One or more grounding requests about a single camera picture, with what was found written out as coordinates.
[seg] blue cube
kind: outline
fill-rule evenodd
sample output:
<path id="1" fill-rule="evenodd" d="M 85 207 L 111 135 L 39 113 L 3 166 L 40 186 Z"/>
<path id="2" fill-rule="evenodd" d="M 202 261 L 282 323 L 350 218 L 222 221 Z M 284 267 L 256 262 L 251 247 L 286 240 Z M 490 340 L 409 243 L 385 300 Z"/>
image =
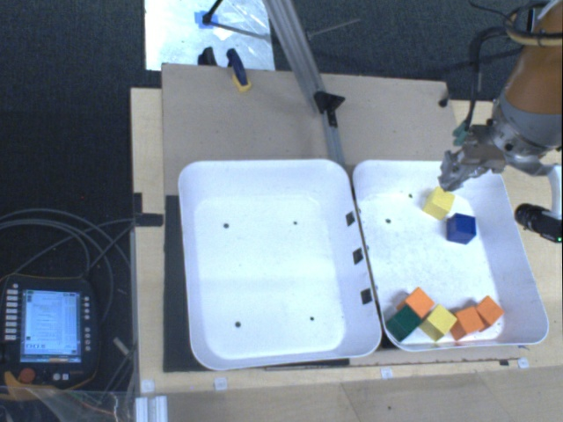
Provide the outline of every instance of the blue cube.
<path id="1" fill-rule="evenodd" d="M 475 217 L 455 213 L 447 221 L 448 241 L 468 244 L 477 234 Z"/>

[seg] wooden floor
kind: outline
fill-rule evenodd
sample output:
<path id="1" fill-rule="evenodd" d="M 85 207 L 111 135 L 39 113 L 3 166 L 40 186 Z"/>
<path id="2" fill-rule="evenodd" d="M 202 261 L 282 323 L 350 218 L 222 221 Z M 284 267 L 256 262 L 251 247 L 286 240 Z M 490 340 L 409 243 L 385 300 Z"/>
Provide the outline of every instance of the wooden floor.
<path id="1" fill-rule="evenodd" d="M 168 396 L 171 421 L 555 422 L 563 367 Z"/>

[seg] cube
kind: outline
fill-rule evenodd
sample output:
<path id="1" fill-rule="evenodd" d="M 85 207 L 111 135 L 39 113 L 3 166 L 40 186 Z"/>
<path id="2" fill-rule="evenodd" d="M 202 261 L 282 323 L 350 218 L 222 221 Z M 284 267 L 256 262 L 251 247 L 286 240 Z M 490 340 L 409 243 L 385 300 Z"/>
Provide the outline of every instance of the cube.
<path id="1" fill-rule="evenodd" d="M 456 321 L 456 317 L 447 309 L 442 305 L 436 305 L 426 320 L 420 324 L 420 329 L 436 342 L 450 331 Z"/>
<path id="2" fill-rule="evenodd" d="M 405 305 L 410 306 L 418 317 L 424 318 L 434 306 L 434 301 L 428 297 L 422 289 L 417 287 L 404 301 L 399 304 L 397 309 L 401 309 Z"/>
<path id="3" fill-rule="evenodd" d="M 467 336 L 475 331 L 481 331 L 485 328 L 485 323 L 474 306 L 458 311 L 456 317 L 457 322 L 451 327 L 451 336 L 453 336 L 456 341 L 463 336 Z"/>
<path id="4" fill-rule="evenodd" d="M 485 328 L 481 331 L 489 328 L 504 314 L 504 310 L 489 295 L 485 297 L 476 308 L 485 324 Z"/>
<path id="5" fill-rule="evenodd" d="M 447 221 L 448 241 L 459 244 L 468 244 L 477 234 L 475 217 L 455 213 Z"/>
<path id="6" fill-rule="evenodd" d="M 404 305 L 400 311 L 389 319 L 385 326 L 387 331 L 393 335 L 398 341 L 402 342 L 416 327 L 420 325 L 422 319 L 411 309 L 410 306 Z"/>
<path id="7" fill-rule="evenodd" d="M 427 197 L 422 211 L 440 221 L 450 212 L 455 198 L 456 196 L 453 193 L 447 193 L 440 186 L 437 186 Z"/>

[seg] yellow cube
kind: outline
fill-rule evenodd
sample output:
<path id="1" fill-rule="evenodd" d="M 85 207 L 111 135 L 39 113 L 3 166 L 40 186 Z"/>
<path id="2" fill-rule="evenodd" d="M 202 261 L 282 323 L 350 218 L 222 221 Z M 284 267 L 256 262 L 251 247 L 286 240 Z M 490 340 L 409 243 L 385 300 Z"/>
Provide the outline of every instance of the yellow cube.
<path id="1" fill-rule="evenodd" d="M 442 305 L 436 305 L 426 320 L 419 326 L 422 331 L 436 342 L 450 331 L 456 322 L 457 318 L 453 314 Z"/>
<path id="2" fill-rule="evenodd" d="M 455 198 L 456 196 L 453 193 L 448 193 L 440 186 L 437 186 L 426 199 L 422 211 L 440 221 L 450 212 Z"/>

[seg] green cube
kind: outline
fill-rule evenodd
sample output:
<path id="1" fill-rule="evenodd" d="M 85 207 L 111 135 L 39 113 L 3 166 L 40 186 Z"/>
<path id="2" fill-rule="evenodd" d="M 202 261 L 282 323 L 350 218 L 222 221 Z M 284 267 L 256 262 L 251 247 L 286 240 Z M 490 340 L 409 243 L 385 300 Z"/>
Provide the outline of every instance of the green cube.
<path id="1" fill-rule="evenodd" d="M 411 307 L 405 305 L 395 316 L 385 323 L 385 326 L 387 327 L 387 331 L 392 334 L 398 342 L 401 342 L 411 334 L 421 322 L 422 319 L 418 317 Z"/>

